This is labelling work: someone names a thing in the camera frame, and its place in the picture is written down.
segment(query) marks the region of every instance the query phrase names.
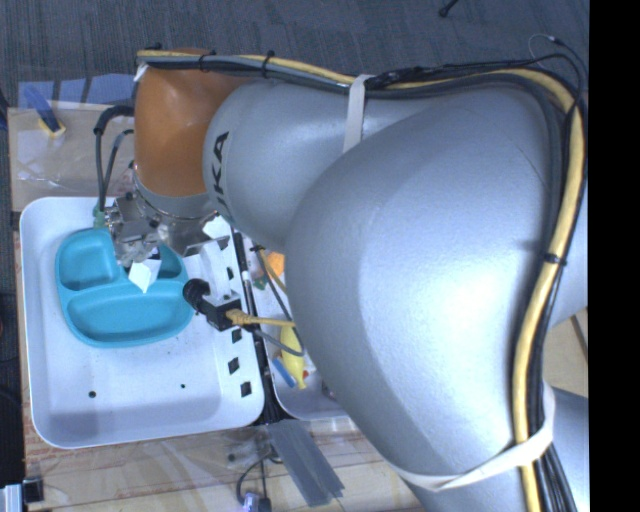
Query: gray fabric background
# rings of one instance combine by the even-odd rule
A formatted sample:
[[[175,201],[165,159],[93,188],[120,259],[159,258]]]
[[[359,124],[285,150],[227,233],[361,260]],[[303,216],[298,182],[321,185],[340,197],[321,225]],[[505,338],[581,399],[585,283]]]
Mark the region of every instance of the gray fabric background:
[[[529,56],[535,33],[589,58],[588,0],[2,0],[0,87],[135,71],[138,49],[197,46],[219,54],[274,50],[346,73]],[[537,55],[557,47],[537,38]],[[561,65],[551,69],[572,79]],[[12,214],[6,132],[0,132],[0,389],[19,393]],[[0,397],[0,486],[22,478],[16,408]]]

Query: drain hole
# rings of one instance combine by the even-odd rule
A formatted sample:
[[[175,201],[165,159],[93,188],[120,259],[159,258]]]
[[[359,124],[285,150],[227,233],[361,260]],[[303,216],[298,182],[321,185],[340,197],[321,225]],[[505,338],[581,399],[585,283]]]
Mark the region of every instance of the drain hole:
[[[240,361],[238,361],[237,357],[234,357],[227,364],[229,366],[229,375],[233,375],[238,370],[238,368],[240,368]]]
[[[247,395],[251,394],[251,382],[243,382],[240,385],[240,395],[244,398]]]

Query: blue divided bowl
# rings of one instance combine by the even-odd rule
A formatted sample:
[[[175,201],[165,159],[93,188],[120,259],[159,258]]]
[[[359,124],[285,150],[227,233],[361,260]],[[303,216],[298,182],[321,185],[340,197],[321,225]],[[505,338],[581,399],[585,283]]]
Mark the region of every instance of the blue divided bowl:
[[[143,293],[117,264],[106,229],[65,239],[56,254],[56,284],[75,336],[95,347],[130,347],[182,331],[194,314],[182,298],[187,271],[167,247],[160,248],[160,258],[158,279]]]

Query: brown cylindrical cover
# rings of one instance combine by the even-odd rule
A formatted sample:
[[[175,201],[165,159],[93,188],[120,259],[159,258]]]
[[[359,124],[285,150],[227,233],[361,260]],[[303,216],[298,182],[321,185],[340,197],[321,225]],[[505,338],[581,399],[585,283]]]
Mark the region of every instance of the brown cylindrical cover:
[[[206,192],[202,145],[207,128],[222,102],[247,80],[200,70],[147,69],[135,106],[136,173],[146,188],[171,197]]]

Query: blue plate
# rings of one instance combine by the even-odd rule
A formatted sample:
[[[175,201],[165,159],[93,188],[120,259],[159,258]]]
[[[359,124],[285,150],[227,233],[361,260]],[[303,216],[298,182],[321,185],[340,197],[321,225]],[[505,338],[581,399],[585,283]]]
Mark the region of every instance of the blue plate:
[[[158,279],[147,293],[118,265],[106,229],[72,234],[56,254],[56,284],[65,320],[94,347],[130,347],[182,331],[194,310],[182,298],[187,271],[169,248],[160,248]]]

